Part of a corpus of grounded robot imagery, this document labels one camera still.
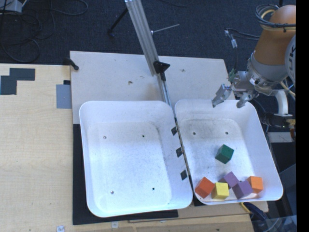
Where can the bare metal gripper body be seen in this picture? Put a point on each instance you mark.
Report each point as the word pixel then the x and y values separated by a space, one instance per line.
pixel 243 84

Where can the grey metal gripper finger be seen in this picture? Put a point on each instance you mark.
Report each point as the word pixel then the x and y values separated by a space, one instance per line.
pixel 220 95
pixel 243 101

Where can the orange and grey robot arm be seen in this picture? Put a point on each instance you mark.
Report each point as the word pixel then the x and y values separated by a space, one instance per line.
pixel 272 45

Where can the white plastic tray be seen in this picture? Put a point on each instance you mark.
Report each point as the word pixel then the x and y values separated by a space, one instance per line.
pixel 212 120
pixel 130 158

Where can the green cube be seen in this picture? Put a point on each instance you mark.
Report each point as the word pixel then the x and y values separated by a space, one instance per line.
pixel 224 153

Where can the purple cube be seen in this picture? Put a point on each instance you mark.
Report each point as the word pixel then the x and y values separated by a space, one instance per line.
pixel 242 189
pixel 231 178

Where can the orange cube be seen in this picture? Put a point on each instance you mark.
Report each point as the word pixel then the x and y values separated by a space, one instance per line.
pixel 204 187
pixel 256 184

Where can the yellow cube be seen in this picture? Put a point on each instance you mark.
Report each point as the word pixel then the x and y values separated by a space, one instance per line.
pixel 220 190

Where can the pale flat board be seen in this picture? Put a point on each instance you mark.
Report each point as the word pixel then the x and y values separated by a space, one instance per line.
pixel 116 76

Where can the black cylinder on white bracket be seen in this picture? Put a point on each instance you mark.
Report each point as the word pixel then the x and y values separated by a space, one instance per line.
pixel 282 100

